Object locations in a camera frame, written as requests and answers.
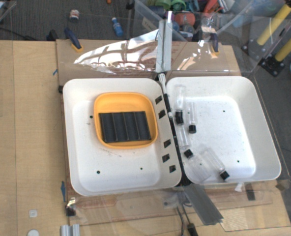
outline yellow pole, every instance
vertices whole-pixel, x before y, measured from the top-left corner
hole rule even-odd
[[[291,39],[278,51],[274,56],[275,59],[279,62],[285,59],[287,55],[291,52]]]
[[[290,14],[291,8],[286,4],[282,6],[279,12],[272,19],[271,23],[267,26],[267,28],[263,31],[260,37],[257,39],[257,43],[263,46],[269,37],[276,31],[276,29],[280,26],[284,19]]]

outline wooden surface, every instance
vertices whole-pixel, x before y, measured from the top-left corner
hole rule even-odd
[[[66,174],[57,67],[54,42],[0,41],[0,235],[37,229],[54,236],[68,223],[60,190]],[[271,185],[272,203],[221,210],[223,223],[199,226],[199,235],[291,236],[281,193]],[[196,214],[189,216],[201,225]],[[179,228],[173,215],[81,226],[81,236],[177,236]]]

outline blue bottle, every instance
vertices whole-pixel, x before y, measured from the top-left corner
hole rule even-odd
[[[123,30],[121,28],[120,23],[117,21],[117,18],[112,18],[112,22],[113,22],[113,28],[114,28],[114,31],[115,31],[116,35],[118,37],[123,36],[124,32],[123,32]]]

